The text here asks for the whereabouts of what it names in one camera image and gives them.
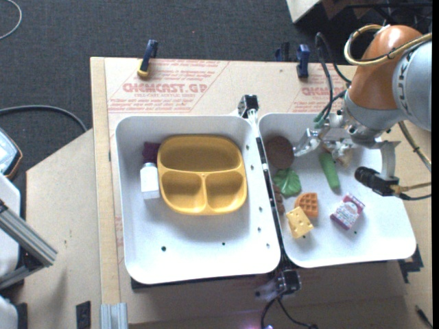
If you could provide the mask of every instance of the yellow divided plate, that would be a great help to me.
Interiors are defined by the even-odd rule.
[[[171,136],[158,150],[157,168],[162,197],[176,212],[220,215],[247,198],[241,152],[223,136]]]

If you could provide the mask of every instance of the orange waffle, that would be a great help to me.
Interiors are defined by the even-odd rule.
[[[310,218],[317,218],[318,204],[317,193],[300,194],[294,202],[294,207],[301,207],[303,212]]]

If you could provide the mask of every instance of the dark gray floor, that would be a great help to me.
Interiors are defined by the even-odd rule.
[[[92,127],[91,56],[142,57],[159,42],[160,58],[274,61],[283,42],[311,47],[322,32],[342,61],[348,35],[364,23],[382,23],[376,13],[358,21],[345,10],[328,21],[317,5],[299,23],[285,0],[14,0],[23,22],[0,40],[0,108],[51,105],[74,112]],[[18,13],[0,1],[0,35]],[[21,173],[81,134],[72,120],[52,112],[0,116],[3,128],[25,156]]]

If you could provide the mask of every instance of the green object on floor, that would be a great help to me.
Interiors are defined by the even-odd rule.
[[[285,197],[299,194],[302,190],[299,176],[291,168],[279,169],[273,177],[273,183],[279,187]]]
[[[339,188],[340,180],[338,179],[338,173],[332,155],[329,152],[322,152],[318,156],[318,160],[320,161],[320,165],[322,166],[324,175],[327,177],[331,189]]]

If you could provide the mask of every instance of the green leaf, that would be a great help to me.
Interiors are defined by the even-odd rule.
[[[279,169],[273,177],[273,183],[280,188],[281,194],[285,197],[299,194],[302,190],[299,176],[290,168]]]

